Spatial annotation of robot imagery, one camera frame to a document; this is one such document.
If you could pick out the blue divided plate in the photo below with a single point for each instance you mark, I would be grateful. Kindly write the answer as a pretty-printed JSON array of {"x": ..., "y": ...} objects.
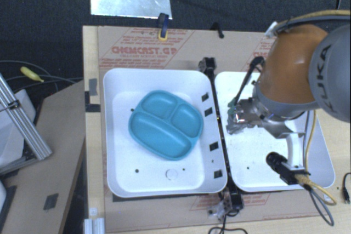
[{"x": 164, "y": 126}]

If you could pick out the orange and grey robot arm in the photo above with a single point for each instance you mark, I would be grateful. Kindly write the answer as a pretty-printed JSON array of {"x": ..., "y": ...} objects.
[{"x": 296, "y": 68}]

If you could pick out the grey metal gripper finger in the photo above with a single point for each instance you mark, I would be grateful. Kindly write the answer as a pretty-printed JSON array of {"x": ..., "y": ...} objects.
[
  {"x": 231, "y": 127},
  {"x": 245, "y": 127}
]

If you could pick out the thin black rod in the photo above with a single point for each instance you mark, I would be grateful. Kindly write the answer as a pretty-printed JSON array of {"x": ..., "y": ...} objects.
[{"x": 220, "y": 134}]

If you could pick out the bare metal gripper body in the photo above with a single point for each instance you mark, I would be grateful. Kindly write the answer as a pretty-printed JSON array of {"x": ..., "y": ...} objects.
[{"x": 253, "y": 111}]

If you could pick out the brown cardboard board red print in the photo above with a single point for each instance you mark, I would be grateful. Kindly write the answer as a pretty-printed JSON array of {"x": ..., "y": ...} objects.
[{"x": 164, "y": 49}]

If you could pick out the black cylinder on white bracket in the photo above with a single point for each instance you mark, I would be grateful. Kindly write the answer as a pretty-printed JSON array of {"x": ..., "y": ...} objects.
[{"x": 293, "y": 145}]

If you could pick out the white plastic tray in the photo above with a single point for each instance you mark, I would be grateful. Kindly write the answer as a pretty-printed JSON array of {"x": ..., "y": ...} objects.
[
  {"x": 252, "y": 156},
  {"x": 153, "y": 181}
]

